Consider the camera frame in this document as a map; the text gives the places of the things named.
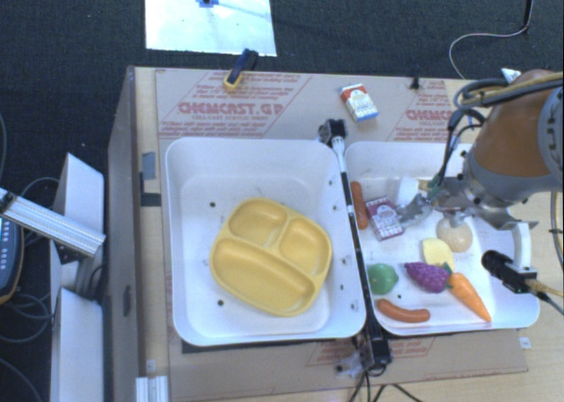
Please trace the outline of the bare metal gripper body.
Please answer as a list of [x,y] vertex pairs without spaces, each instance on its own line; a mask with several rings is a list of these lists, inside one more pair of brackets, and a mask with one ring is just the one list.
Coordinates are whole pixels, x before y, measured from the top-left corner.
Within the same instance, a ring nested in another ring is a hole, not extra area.
[[451,176],[442,182],[435,177],[426,184],[426,190],[428,196],[435,199],[437,211],[460,209],[466,217],[481,218],[495,229],[510,229],[510,202],[503,192],[505,182],[500,176],[487,176],[482,180],[474,176]]

